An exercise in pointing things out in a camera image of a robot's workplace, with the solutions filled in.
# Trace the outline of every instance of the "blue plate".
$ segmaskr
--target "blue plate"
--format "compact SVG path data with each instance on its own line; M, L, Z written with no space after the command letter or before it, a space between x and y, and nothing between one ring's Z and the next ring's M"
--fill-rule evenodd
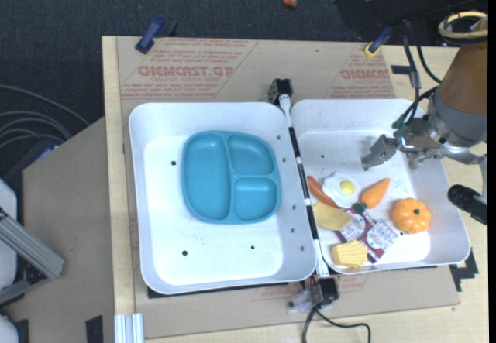
M274 152L261 138L241 132L191 136L183 149L181 183L189 211L211 223L263 221L281 197Z

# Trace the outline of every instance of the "toy food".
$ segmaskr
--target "toy food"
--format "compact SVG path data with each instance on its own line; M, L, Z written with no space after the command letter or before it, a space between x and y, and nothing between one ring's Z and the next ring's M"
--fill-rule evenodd
M341 208L331 207L324 203L313 205L315 223L330 230L340 230L348 225L353 217Z
M308 181L308 189L310 190L310 193L312 193L315 197L317 197L319 201L331 207L337 207L337 204L334 202L334 200L322 191L319 182L317 182L317 180L314 177L308 175L307 181Z
M342 208L350 208L358 201L360 187L353 178L335 172L324 179L322 190Z
M331 252L336 265L357 268L367 261L367 247L357 240L336 244Z
M429 228L431 212L424 203L414 198L399 200L393 210L396 225L407 233L419 233Z
M362 203L365 203L367 205L367 208L376 207L384 198L390 182L391 178L384 178L376 184L373 184L362 193L360 201Z

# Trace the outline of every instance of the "white tray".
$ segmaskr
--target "white tray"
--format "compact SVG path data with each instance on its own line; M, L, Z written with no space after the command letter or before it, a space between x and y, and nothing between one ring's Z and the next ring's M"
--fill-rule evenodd
M281 180L279 208L246 225L201 221L186 207L181 156L197 132L256 135L274 151ZM298 168L282 111L264 102L148 103L129 118L146 284L176 294L299 281L315 269L312 234Z
M367 187L390 177L391 184L378 206L367 210L374 219L386 221L399 240L374 264L358 269L336 265L330 248L339 244L335 232L318 227L322 253L334 270L365 273L378 270L436 266L462 262L468 257L470 243L460 211L447 199L450 184L439 159L426 160L417 170L408 167L404 153L397 152L380 166L364 171L360 157L381 134L392 137L394 122L411 104L400 99L386 100L313 100L300 101L291 110L305 173L321 180L335 171L352 177ZM430 228L415 235L403 234L391 220L396 200L413 197L423 201L432 212Z

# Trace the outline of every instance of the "black floor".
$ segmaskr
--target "black floor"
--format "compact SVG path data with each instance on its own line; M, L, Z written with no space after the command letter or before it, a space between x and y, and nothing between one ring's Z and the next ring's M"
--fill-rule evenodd
M450 7L468 0L0 0L0 177L36 144L29 129L64 136L45 122L16 122L34 111L56 119L70 134L84 123L60 108L5 86L57 101L88 122L102 117L104 35L142 36L155 15L178 22L176 36L237 39L371 41L396 19L442 9L412 22L419 42L440 45L436 27ZM488 0L459 9L487 12ZM391 44L401 41L401 28Z

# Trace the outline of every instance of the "toy fried egg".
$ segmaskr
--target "toy fried egg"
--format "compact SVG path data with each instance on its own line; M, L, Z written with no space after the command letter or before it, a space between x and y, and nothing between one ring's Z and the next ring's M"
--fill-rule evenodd
M322 183L322 190L342 208L350 208L358 202L360 187L357 182L344 173L335 172L326 177Z

